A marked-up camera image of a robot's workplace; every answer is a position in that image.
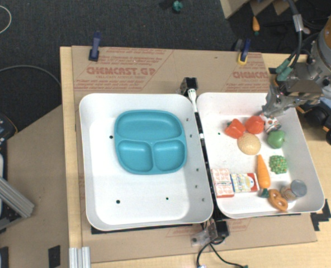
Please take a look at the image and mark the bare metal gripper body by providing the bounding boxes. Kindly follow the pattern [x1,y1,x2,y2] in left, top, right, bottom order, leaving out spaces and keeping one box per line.
[276,61,331,105]

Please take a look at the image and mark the small white patterned can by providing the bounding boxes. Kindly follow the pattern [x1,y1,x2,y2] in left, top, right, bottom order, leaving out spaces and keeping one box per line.
[261,114,282,134]

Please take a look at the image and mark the red tomato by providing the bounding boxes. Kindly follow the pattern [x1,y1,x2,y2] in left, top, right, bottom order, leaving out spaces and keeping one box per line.
[244,115,266,135]

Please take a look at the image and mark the green apple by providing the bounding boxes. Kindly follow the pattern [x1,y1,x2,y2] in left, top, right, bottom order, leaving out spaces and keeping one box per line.
[266,130,286,150]

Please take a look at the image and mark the orange bell pepper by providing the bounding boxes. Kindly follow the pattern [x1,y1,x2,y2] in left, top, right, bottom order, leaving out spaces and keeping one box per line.
[224,118,247,140]

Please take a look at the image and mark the beige bread roll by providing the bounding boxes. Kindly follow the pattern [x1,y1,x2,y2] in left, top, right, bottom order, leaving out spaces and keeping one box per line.
[237,132,262,156]

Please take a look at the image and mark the green grapes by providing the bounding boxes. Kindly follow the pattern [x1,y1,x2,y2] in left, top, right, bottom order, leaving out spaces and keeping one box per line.
[268,155,289,175]

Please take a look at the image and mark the white plastic tray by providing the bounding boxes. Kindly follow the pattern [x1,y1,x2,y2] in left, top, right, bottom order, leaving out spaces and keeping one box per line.
[78,93,214,232]
[195,92,325,219]

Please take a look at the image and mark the thin black and white rod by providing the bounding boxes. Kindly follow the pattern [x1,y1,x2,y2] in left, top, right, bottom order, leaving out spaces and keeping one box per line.
[187,89,220,221]

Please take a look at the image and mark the small orange carrot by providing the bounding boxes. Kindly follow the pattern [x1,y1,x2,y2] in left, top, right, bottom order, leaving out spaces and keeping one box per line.
[252,16,261,36]

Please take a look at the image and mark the white and red carton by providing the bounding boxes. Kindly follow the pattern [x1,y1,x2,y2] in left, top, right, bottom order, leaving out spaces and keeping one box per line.
[229,172,260,194]

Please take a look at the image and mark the small silver can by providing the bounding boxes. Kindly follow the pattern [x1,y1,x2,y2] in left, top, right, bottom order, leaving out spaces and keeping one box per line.
[280,179,308,203]

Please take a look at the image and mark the pink and white carton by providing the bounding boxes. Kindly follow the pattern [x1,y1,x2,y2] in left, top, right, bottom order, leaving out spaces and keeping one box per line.
[210,167,235,199]

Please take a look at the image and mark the brown pretzel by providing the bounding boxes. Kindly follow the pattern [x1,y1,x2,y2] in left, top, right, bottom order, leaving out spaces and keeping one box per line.
[267,188,289,213]

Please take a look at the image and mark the blue divided plate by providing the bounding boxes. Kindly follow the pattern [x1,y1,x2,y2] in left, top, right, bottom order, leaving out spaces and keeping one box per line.
[114,109,188,175]

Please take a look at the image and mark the brown cardboard board red print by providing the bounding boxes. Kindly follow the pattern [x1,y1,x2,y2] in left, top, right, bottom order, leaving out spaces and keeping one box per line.
[71,45,319,264]

